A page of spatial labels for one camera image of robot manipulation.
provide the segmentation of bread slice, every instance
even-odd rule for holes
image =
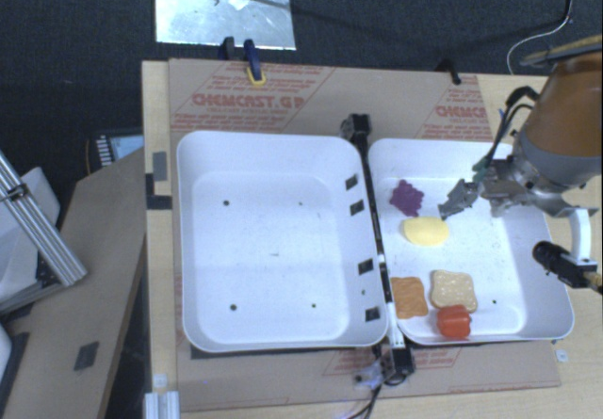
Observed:
[[[432,274],[431,300],[438,309],[464,305],[471,314],[478,310],[473,279],[468,273],[435,270]]]
[[[412,318],[427,315],[427,301],[423,282],[417,277],[393,277],[392,292],[398,318]]]

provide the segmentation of black bracket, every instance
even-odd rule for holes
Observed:
[[[19,183],[14,188],[11,188],[9,191],[7,191],[6,196],[0,198],[0,203],[7,200],[16,201],[24,196],[27,196],[28,194],[29,188],[27,187],[27,184]]]
[[[450,73],[450,77],[452,78],[452,83],[455,86],[459,86],[463,83],[459,74],[456,72],[456,68],[454,67],[454,63],[450,59],[442,59],[440,63],[435,67],[437,72]]]

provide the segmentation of yellow cheese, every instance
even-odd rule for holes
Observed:
[[[409,242],[423,247],[441,245],[450,235],[446,222],[437,217],[405,219],[400,231]]]

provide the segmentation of red toy food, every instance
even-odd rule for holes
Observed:
[[[437,328],[445,337],[465,338],[471,333],[470,323],[471,317],[464,305],[444,307],[437,313]]]

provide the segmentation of gray carpet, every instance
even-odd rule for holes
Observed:
[[[511,45],[550,29],[565,0],[291,3],[298,50],[266,61],[432,70],[447,57],[460,72],[506,73]],[[600,29],[601,0],[576,0],[573,24],[514,57]],[[216,56],[157,44],[154,0],[0,0],[0,34],[0,149],[19,171],[42,166],[59,194],[83,176],[86,138],[140,125],[143,59]]]

